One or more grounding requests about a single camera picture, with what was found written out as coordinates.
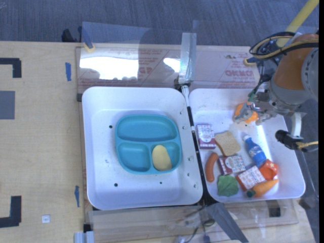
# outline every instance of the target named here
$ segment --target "toy carrot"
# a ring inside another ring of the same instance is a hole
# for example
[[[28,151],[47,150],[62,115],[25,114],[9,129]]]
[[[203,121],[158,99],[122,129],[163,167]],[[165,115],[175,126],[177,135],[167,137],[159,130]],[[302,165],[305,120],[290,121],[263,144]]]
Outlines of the toy carrot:
[[[265,181],[259,184],[256,184],[249,191],[247,191],[248,197],[259,197],[264,195],[267,191],[269,191],[279,180],[273,179],[269,181]]]

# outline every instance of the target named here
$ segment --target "small box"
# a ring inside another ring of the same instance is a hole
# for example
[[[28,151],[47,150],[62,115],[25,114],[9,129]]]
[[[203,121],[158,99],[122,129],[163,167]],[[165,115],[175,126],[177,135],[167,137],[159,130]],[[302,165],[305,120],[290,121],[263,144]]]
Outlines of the small box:
[[[221,157],[218,159],[218,164],[222,175],[239,173],[246,170],[243,158],[240,155]]]
[[[196,132],[197,132],[198,145],[200,149],[216,148],[214,130],[211,124],[197,124]]]
[[[257,166],[253,166],[243,173],[237,175],[236,179],[243,191],[247,191],[256,184],[266,181]]]

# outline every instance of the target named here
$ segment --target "toy bottle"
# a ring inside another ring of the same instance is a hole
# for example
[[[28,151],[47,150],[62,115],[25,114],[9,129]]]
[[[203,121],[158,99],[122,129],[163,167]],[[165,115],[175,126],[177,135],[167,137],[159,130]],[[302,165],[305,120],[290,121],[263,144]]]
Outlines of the toy bottle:
[[[262,164],[267,160],[262,148],[253,142],[249,135],[245,135],[243,140],[246,143],[250,157],[253,159],[258,168],[261,167]]]

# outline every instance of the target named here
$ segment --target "table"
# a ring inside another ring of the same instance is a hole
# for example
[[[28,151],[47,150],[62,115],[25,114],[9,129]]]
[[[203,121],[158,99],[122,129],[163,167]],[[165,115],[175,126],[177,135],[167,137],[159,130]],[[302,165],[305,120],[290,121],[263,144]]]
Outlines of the table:
[[[76,100],[76,48],[80,46],[0,42],[0,57],[19,58],[22,66],[22,77],[13,78],[12,65],[0,65],[0,91],[15,91],[14,119],[0,119],[0,218],[10,216],[11,196],[22,199],[21,222],[0,228],[1,242],[73,242],[74,233],[83,231],[82,140]],[[260,237],[265,242],[314,242],[305,211],[298,199],[292,203],[298,223],[249,228],[243,233],[250,242],[259,242]]]

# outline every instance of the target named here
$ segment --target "blue plate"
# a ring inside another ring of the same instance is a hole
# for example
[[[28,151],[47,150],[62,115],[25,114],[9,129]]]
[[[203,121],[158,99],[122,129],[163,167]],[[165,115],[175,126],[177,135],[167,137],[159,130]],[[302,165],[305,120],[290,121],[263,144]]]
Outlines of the blue plate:
[[[121,166],[136,174],[171,172],[181,161],[181,142],[176,124],[159,114],[130,114],[122,117],[115,127],[117,157]],[[167,149],[172,168],[157,170],[152,151],[157,145]]]

